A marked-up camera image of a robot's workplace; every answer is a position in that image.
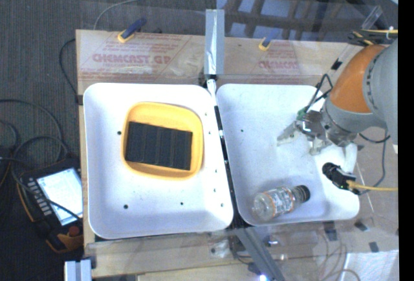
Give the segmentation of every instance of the bottle cap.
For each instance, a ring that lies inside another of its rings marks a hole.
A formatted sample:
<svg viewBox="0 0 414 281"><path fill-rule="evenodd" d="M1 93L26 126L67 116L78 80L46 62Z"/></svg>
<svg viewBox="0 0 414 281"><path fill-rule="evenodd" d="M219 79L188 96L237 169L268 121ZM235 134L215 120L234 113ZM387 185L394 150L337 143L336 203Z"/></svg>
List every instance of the bottle cap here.
<svg viewBox="0 0 414 281"><path fill-rule="evenodd" d="M309 198L311 198L311 192L309 191L309 188L305 185L298 185L296 188L298 188L298 190L301 192L302 195L302 202L306 202L309 200Z"/></svg>

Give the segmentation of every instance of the screen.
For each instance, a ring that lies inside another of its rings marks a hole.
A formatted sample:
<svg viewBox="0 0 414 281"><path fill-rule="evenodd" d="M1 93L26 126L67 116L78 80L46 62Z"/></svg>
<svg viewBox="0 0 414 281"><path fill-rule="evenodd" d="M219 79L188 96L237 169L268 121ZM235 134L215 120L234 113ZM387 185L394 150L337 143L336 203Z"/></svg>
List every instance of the screen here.
<svg viewBox="0 0 414 281"><path fill-rule="evenodd" d="M82 217L82 183L74 168L40 177L37 181L47 198L67 208L80 218ZM74 216L62 208L53 204L50 205L52 205L55 215L63 226L76 220Z"/></svg>

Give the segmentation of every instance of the bottle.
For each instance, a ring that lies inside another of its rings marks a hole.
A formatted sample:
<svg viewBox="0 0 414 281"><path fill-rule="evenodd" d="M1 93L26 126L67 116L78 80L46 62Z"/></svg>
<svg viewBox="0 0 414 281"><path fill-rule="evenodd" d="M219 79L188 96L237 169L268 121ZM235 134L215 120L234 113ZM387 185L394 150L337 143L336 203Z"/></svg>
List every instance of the bottle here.
<svg viewBox="0 0 414 281"><path fill-rule="evenodd" d="M311 192L305 185L279 186L258 193L253 200L252 212L260 221L270 221L284 213L292 212L310 197Z"/></svg>

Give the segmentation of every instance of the white tray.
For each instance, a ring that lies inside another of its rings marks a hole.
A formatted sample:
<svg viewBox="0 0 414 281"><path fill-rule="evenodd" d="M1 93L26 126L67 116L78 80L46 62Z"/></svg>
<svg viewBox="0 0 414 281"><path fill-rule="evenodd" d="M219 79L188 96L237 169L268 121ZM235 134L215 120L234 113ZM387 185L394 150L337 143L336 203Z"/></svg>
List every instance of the white tray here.
<svg viewBox="0 0 414 281"><path fill-rule="evenodd" d="M184 106L201 119L201 169L186 180L156 179L125 169L120 136L138 102ZM212 98L196 85L94 84L83 96L89 223L106 239L225 229L232 221L223 152Z"/></svg>
<svg viewBox="0 0 414 281"><path fill-rule="evenodd" d="M277 137L314 92L302 85L248 84L226 84L217 92L237 207L251 225L262 224L251 211L255 194L281 185L307 185L310 199L269 225L351 219L359 211L358 196L334 186L321 171L326 162L344 165L341 148L330 146L313 157L304 135L277 146Z"/></svg>

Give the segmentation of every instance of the robotic arm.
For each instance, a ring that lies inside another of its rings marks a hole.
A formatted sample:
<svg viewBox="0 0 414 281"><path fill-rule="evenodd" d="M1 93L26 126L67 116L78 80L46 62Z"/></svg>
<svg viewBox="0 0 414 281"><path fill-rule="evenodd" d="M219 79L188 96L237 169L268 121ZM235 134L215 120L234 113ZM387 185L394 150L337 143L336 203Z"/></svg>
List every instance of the robotic arm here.
<svg viewBox="0 0 414 281"><path fill-rule="evenodd" d="M311 154L330 144L349 145L369 127L387 129L398 153L398 39L370 45L347 64L320 112L308 111L278 137L279 143L302 132L313 141Z"/></svg>

